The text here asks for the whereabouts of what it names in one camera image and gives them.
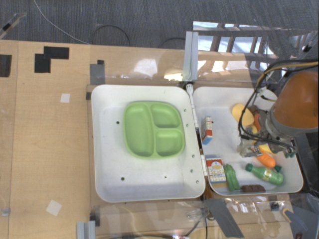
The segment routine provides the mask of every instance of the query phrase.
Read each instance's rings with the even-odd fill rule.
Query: white cable on floor
[[[72,39],[78,41],[78,42],[81,42],[81,43],[84,43],[84,44],[89,44],[88,42],[84,42],[84,41],[81,41],[80,39],[70,35],[69,33],[65,32],[63,29],[59,28],[57,25],[53,24],[44,14],[43,12],[41,11],[40,7],[38,6],[36,0],[33,0],[35,6],[37,7],[37,9],[39,10],[39,12],[41,13],[41,15],[44,17],[44,19],[49,22],[52,26],[54,26],[56,29],[60,30],[61,32],[65,33],[67,36],[71,37]]]

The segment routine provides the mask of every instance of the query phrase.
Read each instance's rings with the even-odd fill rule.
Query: white paper square
[[[61,103],[69,103],[70,96],[71,96],[71,94],[62,94],[60,102]]]
[[[46,211],[54,216],[59,214],[62,205],[59,204],[57,201],[51,200],[50,204],[46,208]]]

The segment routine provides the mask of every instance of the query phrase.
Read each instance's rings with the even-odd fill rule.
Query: green pickle
[[[263,166],[256,167],[256,166],[253,166],[252,164],[247,164],[245,169],[248,172],[252,172],[258,178],[264,181],[268,181],[277,186],[281,185],[284,180],[284,176],[281,173],[275,172]]]

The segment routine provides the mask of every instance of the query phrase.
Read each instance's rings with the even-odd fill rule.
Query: small box
[[[225,171],[220,158],[207,158],[206,166],[210,183],[226,182]]]
[[[213,139],[212,123],[210,116],[206,116],[201,123],[201,140],[203,144],[208,144]]]

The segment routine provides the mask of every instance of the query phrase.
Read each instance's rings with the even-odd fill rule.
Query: wooden table
[[[51,73],[35,73],[34,55],[43,53],[44,46],[69,47],[69,59],[52,59]],[[90,64],[105,61],[109,84],[177,85],[165,78],[181,73],[183,51],[0,40],[0,54],[12,55],[10,77],[0,78],[0,207],[11,210],[10,216],[0,217],[0,238],[76,238],[76,223],[87,222],[91,211],[86,100]],[[68,103],[61,102],[62,94],[70,94]],[[278,199],[288,206],[287,197]],[[62,205],[57,216],[46,211],[51,200]],[[154,213],[160,223],[171,222],[166,214],[176,220],[174,203],[171,206]],[[105,208],[111,220],[120,221],[120,229],[144,226],[141,212],[119,213],[107,203]],[[232,211],[246,238],[274,231],[279,238],[291,235],[280,215],[256,210],[255,216]],[[210,236],[223,238],[216,222],[209,226]],[[191,238],[204,238],[204,233],[199,228]]]

